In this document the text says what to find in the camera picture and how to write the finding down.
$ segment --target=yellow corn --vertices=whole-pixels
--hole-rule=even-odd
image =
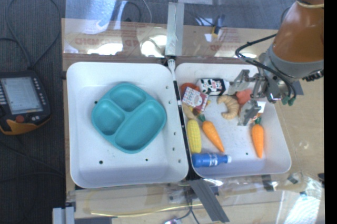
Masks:
[[[201,152],[201,135],[198,122],[190,119],[187,122],[187,137],[189,139],[190,151],[192,154]]]

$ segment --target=display screen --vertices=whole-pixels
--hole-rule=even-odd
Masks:
[[[1,78],[1,83],[13,115],[43,111],[30,77]]]

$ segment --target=orange carrot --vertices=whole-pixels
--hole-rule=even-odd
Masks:
[[[220,136],[212,122],[205,119],[204,115],[199,115],[198,118],[202,122],[202,130],[206,134],[207,138],[216,146],[221,152],[225,152]]]
[[[252,127],[252,139],[256,154],[261,159],[264,146],[264,130],[263,127],[260,125],[260,121],[260,117],[255,120],[255,124]]]

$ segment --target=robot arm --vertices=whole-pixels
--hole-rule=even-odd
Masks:
[[[259,61],[240,53],[248,46],[271,38],[274,38],[272,44],[259,56]],[[231,85],[233,93],[255,83],[252,100],[243,107],[239,125],[246,125],[260,110],[256,98],[266,97],[271,103],[281,100],[283,104],[292,105],[296,99],[292,85],[295,81],[313,81],[324,75],[324,0],[295,0],[277,34],[248,42],[235,54],[259,70],[254,77],[242,70]]]

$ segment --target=plastic tray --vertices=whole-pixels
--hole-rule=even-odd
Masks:
[[[97,102],[121,83],[133,84],[166,111],[167,124],[141,151],[129,154],[106,140],[91,121]],[[159,64],[90,63],[67,71],[70,173],[82,188],[178,182],[189,165],[170,71]]]
[[[95,105],[92,123],[119,150],[143,150],[166,123],[163,106],[141,88],[121,83],[110,89]]]
[[[197,64],[182,63],[176,68],[178,86],[183,83],[196,83],[200,78],[222,78],[233,81],[242,69],[250,70],[250,76],[257,73],[252,65],[241,64]],[[207,120],[213,122],[221,136],[225,153],[231,155],[232,162],[215,167],[198,167],[194,170],[204,178],[227,178],[236,176],[252,176],[264,174],[281,174],[291,166],[291,157],[277,117],[274,104],[266,102],[261,125],[264,128],[264,154],[262,159],[256,156],[251,139],[251,125],[238,126],[238,116],[225,120],[221,112],[226,112],[224,104],[216,103],[216,96],[210,96],[211,101],[204,111]],[[207,139],[201,130],[202,153],[220,153]]]

